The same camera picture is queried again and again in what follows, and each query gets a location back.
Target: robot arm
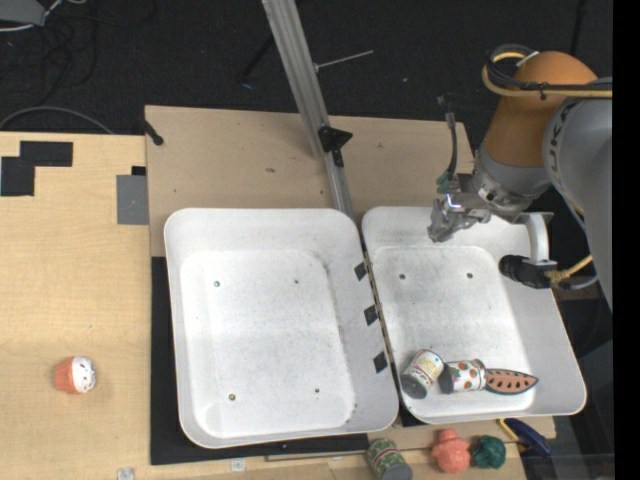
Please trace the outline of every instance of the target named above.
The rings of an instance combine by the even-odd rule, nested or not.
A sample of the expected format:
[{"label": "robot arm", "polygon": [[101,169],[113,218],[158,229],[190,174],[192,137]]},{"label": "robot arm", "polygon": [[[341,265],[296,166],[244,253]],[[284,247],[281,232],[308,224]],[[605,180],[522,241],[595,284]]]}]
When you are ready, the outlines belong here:
[{"label": "robot arm", "polygon": [[[520,59],[513,78],[497,65],[507,57]],[[429,236],[442,242],[492,215],[520,222],[553,184],[583,212],[594,265],[612,307],[612,80],[598,80],[570,55],[517,45],[492,52],[483,80],[502,98],[473,173],[441,185],[444,197],[434,202]]]}]

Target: white tray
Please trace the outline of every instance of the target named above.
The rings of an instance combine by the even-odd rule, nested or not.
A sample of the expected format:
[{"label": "white tray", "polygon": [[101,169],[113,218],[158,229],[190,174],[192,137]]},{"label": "white tray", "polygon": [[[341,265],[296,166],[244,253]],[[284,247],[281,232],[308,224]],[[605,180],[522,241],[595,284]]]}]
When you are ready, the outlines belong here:
[{"label": "white tray", "polygon": [[430,208],[380,207],[363,219],[363,235],[400,374],[421,348],[445,362],[479,358],[540,378],[529,391],[444,394],[436,385],[423,400],[402,393],[426,423],[533,415],[582,409],[586,390],[550,289],[528,288],[498,270],[506,254],[529,256],[525,226],[493,217],[433,243]]},{"label": "white tray", "polygon": [[165,244],[178,410],[193,442],[225,448],[394,421],[397,392],[391,368],[377,371],[384,338],[380,320],[365,317],[374,300],[356,273],[363,254],[349,218],[185,209],[168,219]]}]

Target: black clamp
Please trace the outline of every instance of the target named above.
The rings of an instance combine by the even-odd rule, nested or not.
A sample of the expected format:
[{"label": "black clamp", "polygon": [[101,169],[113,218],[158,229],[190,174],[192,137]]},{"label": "black clamp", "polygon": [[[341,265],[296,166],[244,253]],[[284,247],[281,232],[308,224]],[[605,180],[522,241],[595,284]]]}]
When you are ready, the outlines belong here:
[{"label": "black clamp", "polygon": [[337,167],[344,167],[344,160],[342,159],[342,146],[344,146],[349,139],[353,137],[353,133],[345,132],[343,130],[336,130],[330,126],[322,126],[318,130],[318,136],[320,137],[320,144],[325,153],[331,151],[333,154],[333,163]]}]

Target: black floor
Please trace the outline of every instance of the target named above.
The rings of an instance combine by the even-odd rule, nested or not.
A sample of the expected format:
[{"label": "black floor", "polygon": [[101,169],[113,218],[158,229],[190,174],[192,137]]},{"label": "black floor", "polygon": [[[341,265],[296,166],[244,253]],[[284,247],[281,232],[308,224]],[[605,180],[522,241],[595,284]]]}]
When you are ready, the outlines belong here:
[{"label": "black floor", "polygon": [[[53,2],[38,1],[46,8]],[[496,46],[572,52],[597,75],[612,75],[613,0],[583,0],[582,14],[580,3],[304,0],[299,10],[314,62],[373,50],[320,70],[330,114],[442,120],[436,97],[445,93],[476,147],[497,102],[480,79],[486,54]],[[12,26],[0,22],[0,29]],[[0,123],[42,105],[81,112],[117,133],[139,132],[148,104],[297,112],[277,50],[256,57],[269,36],[260,0],[65,2],[44,27],[0,32]],[[101,131],[59,112],[26,113],[2,128]],[[557,193],[549,191],[534,209],[556,213],[551,253],[561,267],[585,255],[582,232]],[[587,341],[574,345],[589,365],[589,354],[612,339],[610,314],[602,307],[592,309],[592,317],[562,309],[572,338]],[[593,421],[613,420],[612,384],[596,391],[599,404],[590,400],[582,420],[575,419],[587,454],[606,453],[609,446],[599,438],[608,428],[583,421],[589,411],[598,415]]]}]

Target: can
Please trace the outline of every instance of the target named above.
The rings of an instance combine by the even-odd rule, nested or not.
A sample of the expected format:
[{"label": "can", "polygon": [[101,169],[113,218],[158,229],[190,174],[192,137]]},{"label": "can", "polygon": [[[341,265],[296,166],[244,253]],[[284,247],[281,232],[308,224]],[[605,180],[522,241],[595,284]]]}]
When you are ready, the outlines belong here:
[{"label": "can", "polygon": [[413,471],[389,438],[374,441],[367,450],[367,462],[380,480],[412,480]]},{"label": "can", "polygon": [[487,386],[487,369],[480,359],[464,359],[445,363],[438,379],[443,393],[481,391]]},{"label": "can", "polygon": [[400,376],[400,386],[411,398],[426,398],[428,389],[443,370],[444,362],[438,354],[421,349]]}]

